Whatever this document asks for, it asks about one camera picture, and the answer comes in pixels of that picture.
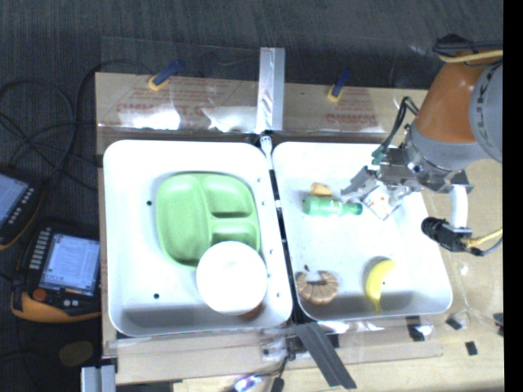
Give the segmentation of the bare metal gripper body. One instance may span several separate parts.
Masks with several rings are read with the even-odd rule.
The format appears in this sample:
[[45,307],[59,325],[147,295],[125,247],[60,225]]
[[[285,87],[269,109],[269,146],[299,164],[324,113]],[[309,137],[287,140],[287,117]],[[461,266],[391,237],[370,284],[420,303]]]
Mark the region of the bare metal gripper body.
[[407,186],[412,190],[442,190],[453,175],[453,171],[427,161],[413,147],[388,149],[378,169],[378,179],[381,182],[393,186]]

